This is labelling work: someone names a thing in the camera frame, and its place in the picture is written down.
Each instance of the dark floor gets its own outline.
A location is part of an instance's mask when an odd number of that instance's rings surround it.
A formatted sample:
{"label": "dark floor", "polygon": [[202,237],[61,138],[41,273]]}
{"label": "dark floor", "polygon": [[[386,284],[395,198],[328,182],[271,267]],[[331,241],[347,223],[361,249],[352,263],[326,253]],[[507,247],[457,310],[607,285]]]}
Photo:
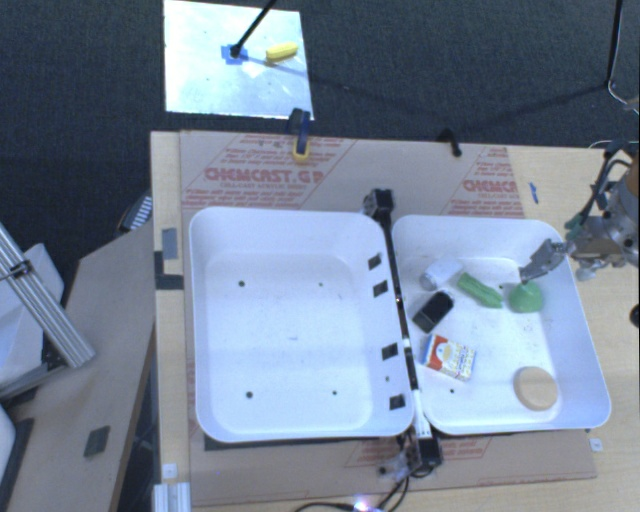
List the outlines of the dark floor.
{"label": "dark floor", "polygon": [[[638,140],[637,116],[603,87],[614,4],[278,6],[302,15],[315,134],[434,140],[449,127],[461,142],[586,147]],[[638,94],[640,0],[624,5],[616,77],[629,98]],[[284,130],[282,121],[165,112],[162,23],[160,0],[0,6],[0,222],[24,249],[45,242],[67,276],[148,188],[152,130]]]}

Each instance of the beige disc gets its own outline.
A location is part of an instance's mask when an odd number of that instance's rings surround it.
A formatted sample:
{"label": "beige disc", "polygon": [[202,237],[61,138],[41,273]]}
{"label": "beige disc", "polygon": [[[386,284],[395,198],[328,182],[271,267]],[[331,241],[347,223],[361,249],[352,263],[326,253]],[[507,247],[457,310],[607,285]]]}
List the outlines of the beige disc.
{"label": "beige disc", "polygon": [[542,368],[528,366],[517,371],[513,389],[518,400],[532,411],[549,409],[558,400],[558,386]]}

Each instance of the small box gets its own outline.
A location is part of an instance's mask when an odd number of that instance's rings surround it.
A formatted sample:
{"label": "small box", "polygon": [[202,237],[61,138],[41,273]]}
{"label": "small box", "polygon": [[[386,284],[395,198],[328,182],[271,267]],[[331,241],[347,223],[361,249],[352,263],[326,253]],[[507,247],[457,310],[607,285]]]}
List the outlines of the small box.
{"label": "small box", "polygon": [[437,334],[431,334],[425,343],[422,363],[454,379],[467,381],[476,351]]}

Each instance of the white bracket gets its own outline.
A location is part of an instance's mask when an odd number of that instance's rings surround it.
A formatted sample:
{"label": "white bracket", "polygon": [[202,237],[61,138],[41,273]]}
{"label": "white bracket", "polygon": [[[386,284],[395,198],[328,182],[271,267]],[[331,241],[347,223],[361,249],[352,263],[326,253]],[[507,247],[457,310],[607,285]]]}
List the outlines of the white bracket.
{"label": "white bracket", "polygon": [[191,512],[191,486],[156,484],[153,487],[153,512]]}

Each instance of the white tray with objects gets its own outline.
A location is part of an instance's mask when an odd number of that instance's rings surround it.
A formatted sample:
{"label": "white tray with objects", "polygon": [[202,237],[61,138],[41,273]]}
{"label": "white tray with objects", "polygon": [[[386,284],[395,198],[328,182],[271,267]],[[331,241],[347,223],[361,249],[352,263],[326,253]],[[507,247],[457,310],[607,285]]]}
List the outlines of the white tray with objects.
{"label": "white tray with objects", "polygon": [[[411,321],[431,293],[421,273],[442,258],[504,294],[501,309],[480,305],[456,287],[444,289],[453,309],[433,329],[476,351],[471,378],[462,382],[416,363],[422,403],[430,423],[453,435],[593,428],[607,421],[611,404],[569,262],[536,279],[543,307],[516,313],[508,295],[520,282],[518,267],[540,244],[561,242],[548,224],[535,220],[406,216],[393,231],[398,271],[414,354],[427,336]],[[526,367],[555,380],[557,400],[546,410],[526,407],[514,378]]]}
{"label": "white tray with objects", "polygon": [[355,213],[190,224],[196,414],[223,442],[393,436],[413,418],[385,239]]}

